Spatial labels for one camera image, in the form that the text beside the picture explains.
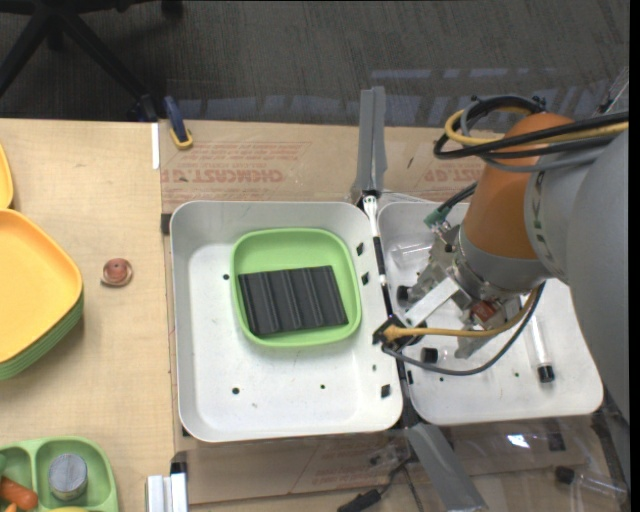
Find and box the brown cardboard board red print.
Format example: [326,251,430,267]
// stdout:
[158,118,616,506]

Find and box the clear plastic vial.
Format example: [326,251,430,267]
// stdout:
[389,239,432,269]

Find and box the small grey can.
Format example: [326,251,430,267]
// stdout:
[47,452,90,502]

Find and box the black cylinder on white bracket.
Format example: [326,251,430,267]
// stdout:
[372,276,460,351]

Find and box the black ribbed block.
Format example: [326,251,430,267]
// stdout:
[237,264,350,337]

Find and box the yellow plate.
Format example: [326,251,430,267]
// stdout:
[0,208,84,364]
[0,144,15,209]

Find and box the green square plate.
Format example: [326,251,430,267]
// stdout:
[229,227,363,349]

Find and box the white plastic tray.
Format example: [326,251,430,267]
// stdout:
[168,199,405,444]
[377,201,605,427]

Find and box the green divided plate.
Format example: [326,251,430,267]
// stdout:
[0,435,120,512]

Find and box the black office chair base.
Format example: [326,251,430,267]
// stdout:
[0,0,184,109]

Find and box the brown round doughnut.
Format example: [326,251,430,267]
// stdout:
[101,257,135,288]

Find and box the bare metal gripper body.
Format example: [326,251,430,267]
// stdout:
[429,224,522,327]

